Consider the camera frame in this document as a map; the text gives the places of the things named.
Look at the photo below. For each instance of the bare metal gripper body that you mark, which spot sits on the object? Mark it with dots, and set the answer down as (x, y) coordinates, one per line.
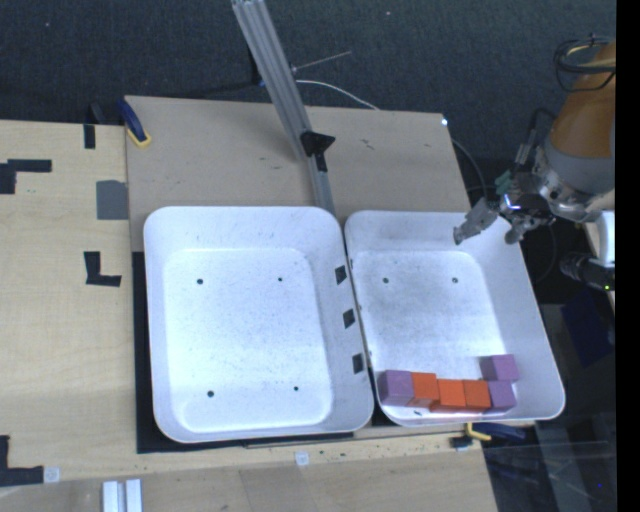
(552, 197)

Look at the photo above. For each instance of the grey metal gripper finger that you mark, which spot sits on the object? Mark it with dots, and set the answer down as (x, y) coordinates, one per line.
(517, 233)
(477, 220)

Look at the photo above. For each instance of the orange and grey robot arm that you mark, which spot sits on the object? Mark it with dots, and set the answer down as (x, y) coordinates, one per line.
(585, 125)

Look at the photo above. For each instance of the white plastic tray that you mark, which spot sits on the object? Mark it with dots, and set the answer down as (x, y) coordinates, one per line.
(430, 320)
(245, 330)

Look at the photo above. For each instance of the purple cube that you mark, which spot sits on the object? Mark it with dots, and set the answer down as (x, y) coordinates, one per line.
(501, 395)
(396, 386)
(502, 367)

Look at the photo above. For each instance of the orange cube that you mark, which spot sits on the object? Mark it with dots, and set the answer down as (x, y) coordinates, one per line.
(477, 394)
(425, 385)
(452, 392)

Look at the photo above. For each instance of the pale wood board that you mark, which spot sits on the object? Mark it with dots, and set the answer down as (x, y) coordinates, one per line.
(225, 155)

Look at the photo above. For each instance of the black cylinder on white bracket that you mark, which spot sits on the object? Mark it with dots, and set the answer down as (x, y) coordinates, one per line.
(590, 270)

